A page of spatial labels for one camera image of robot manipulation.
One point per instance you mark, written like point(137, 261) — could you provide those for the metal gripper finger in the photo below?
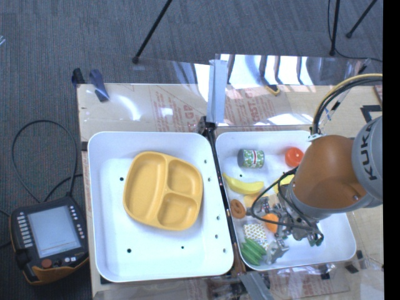
point(276, 251)

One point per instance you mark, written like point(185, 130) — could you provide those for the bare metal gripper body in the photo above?
point(300, 225)

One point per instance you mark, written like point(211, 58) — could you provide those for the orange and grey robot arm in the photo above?
point(328, 173)

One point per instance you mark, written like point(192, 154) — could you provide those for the green bean pods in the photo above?
point(253, 251)

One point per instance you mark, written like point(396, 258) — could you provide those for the orange carrot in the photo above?
point(271, 223)

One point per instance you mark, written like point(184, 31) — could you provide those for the white and orange patterned packet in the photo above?
point(254, 232)

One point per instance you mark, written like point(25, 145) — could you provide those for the white plastic tray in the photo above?
point(156, 255)
point(331, 242)

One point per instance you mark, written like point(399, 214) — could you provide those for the yellow rounded object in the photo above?
point(286, 180)

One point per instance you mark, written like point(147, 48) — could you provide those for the pale yellow rounded toy food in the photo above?
point(250, 200)

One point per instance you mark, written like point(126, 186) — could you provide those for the brown doughnut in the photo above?
point(238, 209)

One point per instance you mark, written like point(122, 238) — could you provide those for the yellow banana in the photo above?
point(243, 186)

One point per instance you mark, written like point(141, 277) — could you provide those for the orange-red round bottle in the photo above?
point(293, 156)

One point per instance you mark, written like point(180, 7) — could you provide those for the green and white can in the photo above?
point(250, 158)

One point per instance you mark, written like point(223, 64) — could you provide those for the yellow divided plate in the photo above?
point(147, 183)

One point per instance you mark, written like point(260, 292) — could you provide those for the brown cardboard board, red print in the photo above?
point(175, 108)

